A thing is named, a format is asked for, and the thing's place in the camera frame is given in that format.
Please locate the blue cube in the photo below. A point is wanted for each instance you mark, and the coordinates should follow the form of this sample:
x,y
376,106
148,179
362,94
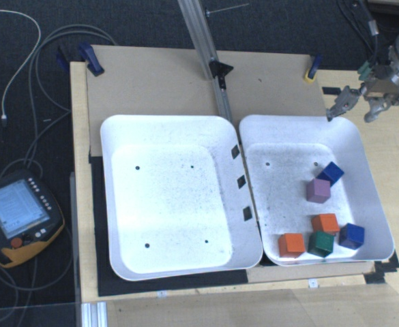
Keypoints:
x,y
334,172
352,235

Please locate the purple cube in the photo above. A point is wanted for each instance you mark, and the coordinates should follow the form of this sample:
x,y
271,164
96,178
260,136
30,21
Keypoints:
x,y
318,190

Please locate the white plastic tray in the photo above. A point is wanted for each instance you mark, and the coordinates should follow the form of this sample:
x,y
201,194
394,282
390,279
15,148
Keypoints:
x,y
172,203
281,196

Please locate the green cube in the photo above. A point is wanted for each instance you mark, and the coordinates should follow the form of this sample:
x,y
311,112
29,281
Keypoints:
x,y
321,244

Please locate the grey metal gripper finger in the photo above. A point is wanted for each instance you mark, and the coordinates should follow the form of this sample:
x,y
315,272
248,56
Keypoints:
x,y
378,106
346,101

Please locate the orange cube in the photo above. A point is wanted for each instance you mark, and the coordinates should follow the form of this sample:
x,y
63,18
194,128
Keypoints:
x,y
291,245
326,222

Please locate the brown cardboard board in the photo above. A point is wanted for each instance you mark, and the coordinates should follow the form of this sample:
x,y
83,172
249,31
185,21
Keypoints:
x,y
151,87

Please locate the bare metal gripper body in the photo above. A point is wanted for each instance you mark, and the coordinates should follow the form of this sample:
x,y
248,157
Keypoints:
x,y
386,86

